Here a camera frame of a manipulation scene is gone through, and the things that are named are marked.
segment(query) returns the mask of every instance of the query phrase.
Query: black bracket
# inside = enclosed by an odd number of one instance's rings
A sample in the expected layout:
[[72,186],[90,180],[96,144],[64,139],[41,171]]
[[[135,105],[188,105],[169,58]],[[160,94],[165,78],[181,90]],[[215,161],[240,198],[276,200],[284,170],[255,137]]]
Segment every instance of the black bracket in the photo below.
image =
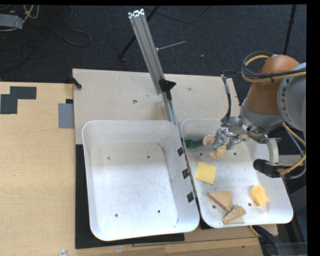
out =
[[163,93],[166,93],[166,98],[168,100],[172,100],[172,96],[171,96],[171,92],[170,90],[176,85],[177,83],[176,82],[171,82],[171,81],[168,81],[168,80],[165,80],[165,79],[160,79],[159,81],[159,85],[160,85],[160,88],[161,88],[161,91]]
[[82,85],[80,83],[78,83],[78,81],[72,76],[72,75],[67,75],[65,77],[65,81],[66,84],[75,84],[75,86],[78,89],[81,89]]

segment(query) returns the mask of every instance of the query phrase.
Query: light wood surface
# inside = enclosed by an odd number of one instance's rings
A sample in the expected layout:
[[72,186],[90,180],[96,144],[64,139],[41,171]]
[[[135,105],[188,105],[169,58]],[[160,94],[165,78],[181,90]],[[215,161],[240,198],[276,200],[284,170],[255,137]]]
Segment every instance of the light wood surface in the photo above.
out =
[[[0,93],[10,86],[37,87],[37,95],[19,99],[17,114],[0,114],[2,255],[263,255],[248,227],[195,230],[169,245],[75,249],[75,129],[59,128],[58,120],[58,104],[73,99],[74,85],[0,82]],[[277,233],[275,225],[265,228]]]

